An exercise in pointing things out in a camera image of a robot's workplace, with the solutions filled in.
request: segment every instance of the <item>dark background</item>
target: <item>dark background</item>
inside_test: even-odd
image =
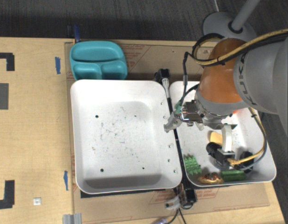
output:
[[[246,0],[216,0],[238,13]],[[77,24],[82,38],[196,41],[214,0],[0,0],[0,36],[66,38]],[[248,22],[258,35],[288,28],[288,0],[261,0]],[[288,138],[276,115],[263,114],[277,177],[273,181],[288,223]]]

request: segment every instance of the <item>cardboard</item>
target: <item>cardboard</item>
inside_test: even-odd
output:
[[[164,42],[148,44],[131,44],[132,41],[117,41],[122,47],[129,68],[128,79],[152,80],[154,73],[160,68],[169,68],[171,82],[182,80],[182,60],[185,51],[191,51],[190,46],[168,45]],[[74,79],[70,70],[69,51],[71,43],[65,44],[69,126],[72,160],[72,176],[75,213],[82,213],[83,223],[97,224],[144,218],[158,218],[174,215],[175,211],[165,208],[165,201],[174,197],[171,189],[151,191],[136,194],[119,194],[81,198],[81,192],[75,183],[75,155],[70,105],[70,87]],[[200,57],[207,58],[213,46],[200,49]],[[202,68],[189,58],[189,79],[199,79]],[[210,188],[196,190],[198,202],[194,208],[184,210],[183,214],[205,213],[222,210],[236,210],[269,206],[263,183]]]

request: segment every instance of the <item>gray square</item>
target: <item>gray square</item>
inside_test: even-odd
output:
[[[8,83],[0,83],[0,110],[8,110]]]

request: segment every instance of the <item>white tray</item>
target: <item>white tray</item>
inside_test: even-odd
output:
[[[80,80],[70,90],[76,183],[88,194],[167,189],[182,178],[163,87]]]
[[[189,82],[188,89],[196,84],[198,84],[198,82]],[[170,86],[173,107],[180,100],[183,88],[183,82],[179,81],[174,82]],[[192,91],[186,96],[185,101],[193,100],[194,96],[195,91]],[[233,151],[235,151],[236,154],[240,154],[242,151],[246,150],[256,153],[262,148],[262,132],[255,120],[251,117],[248,109],[238,110],[231,118],[224,119],[223,123],[237,124],[233,129]],[[201,165],[203,175],[211,172],[220,172],[220,170],[214,166],[214,158],[209,156],[206,151],[206,145],[209,142],[207,135],[210,131],[213,130],[207,126],[204,127],[203,131],[200,131],[195,125],[188,127],[186,123],[183,123],[177,128],[183,156],[194,155],[198,164]],[[247,175],[247,179],[244,181],[205,185],[197,180],[198,176],[187,176],[194,185],[199,187],[229,186],[234,184],[272,181],[276,176],[276,168],[268,147],[264,158],[259,163],[255,164],[253,171]]]

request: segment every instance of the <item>metal pole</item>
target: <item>metal pole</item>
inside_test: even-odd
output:
[[[233,20],[231,27],[235,31],[241,30],[243,25],[246,23],[247,19],[251,15],[251,13],[254,11],[256,6],[260,0],[247,0],[243,7],[241,8],[240,12],[236,16],[236,18]]]

